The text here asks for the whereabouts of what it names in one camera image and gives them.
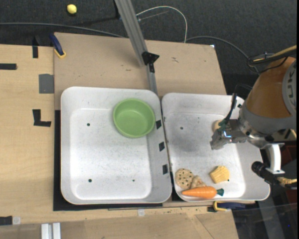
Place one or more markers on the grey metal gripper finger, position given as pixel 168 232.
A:
pixel 215 142

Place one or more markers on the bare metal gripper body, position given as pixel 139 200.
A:
pixel 239 133

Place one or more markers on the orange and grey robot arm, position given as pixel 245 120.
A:
pixel 266 96

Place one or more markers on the beige round toy food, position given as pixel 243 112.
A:
pixel 216 125

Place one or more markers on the white plastic tray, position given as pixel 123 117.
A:
pixel 109 158
pixel 196 138

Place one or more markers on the yellow toy cupcake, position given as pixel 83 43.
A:
pixel 219 174

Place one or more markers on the beige toy bread piece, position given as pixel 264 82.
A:
pixel 198 182

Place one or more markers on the brown chocolate chip biscuit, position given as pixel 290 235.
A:
pixel 184 178

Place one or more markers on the orange carrot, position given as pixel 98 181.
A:
pixel 200 192

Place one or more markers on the green bowl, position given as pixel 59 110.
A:
pixel 134 118

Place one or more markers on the brown cardboard board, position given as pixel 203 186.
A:
pixel 102 63

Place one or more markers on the yellow ball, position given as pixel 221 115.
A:
pixel 71 9

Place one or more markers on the black cylinder on white bracket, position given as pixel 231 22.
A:
pixel 274 158

